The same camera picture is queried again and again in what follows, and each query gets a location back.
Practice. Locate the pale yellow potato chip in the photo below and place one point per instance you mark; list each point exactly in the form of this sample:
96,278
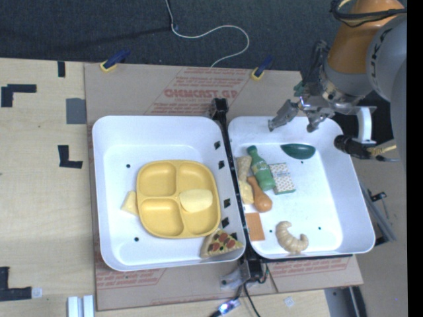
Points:
195,200

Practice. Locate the thin black rod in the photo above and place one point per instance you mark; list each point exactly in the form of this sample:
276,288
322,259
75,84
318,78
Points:
233,173

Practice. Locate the green patterned carton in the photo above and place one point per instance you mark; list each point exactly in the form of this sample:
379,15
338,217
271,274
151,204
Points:
282,178

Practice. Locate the beige waffle ice cream cone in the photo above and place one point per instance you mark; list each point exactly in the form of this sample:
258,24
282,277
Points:
245,190

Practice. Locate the yellow divided plate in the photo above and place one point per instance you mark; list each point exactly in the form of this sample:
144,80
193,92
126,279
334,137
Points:
158,180

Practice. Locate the black cylinder on white bracket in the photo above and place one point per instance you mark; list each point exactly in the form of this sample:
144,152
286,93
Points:
366,124

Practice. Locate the white plastic tray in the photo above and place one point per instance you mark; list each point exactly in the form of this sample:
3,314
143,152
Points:
333,190
119,137

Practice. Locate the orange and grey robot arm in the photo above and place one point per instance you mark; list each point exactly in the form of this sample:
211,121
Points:
350,45

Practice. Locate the brown cardboard board red print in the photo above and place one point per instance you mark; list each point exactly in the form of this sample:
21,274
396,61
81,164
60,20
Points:
132,91

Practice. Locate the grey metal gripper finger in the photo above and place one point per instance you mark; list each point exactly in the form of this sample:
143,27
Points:
316,120
285,112

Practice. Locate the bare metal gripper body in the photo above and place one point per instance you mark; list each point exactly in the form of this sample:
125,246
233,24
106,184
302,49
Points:
330,98

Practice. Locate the beige croissant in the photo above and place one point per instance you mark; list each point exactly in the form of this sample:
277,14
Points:
289,238

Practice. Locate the dark green bowl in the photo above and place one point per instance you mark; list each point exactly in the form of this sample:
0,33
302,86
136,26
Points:
299,150

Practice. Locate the yellow cheese wedge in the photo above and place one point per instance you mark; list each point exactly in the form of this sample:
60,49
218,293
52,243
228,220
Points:
129,203

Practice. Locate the pizza slice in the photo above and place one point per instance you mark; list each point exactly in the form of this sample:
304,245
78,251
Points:
219,243

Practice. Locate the orange flat cracker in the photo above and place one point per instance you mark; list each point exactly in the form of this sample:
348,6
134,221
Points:
255,227

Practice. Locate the green bottle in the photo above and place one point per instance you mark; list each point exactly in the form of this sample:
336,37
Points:
262,172

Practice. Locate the orange chicken drumstick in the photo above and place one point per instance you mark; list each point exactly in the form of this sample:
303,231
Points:
261,201

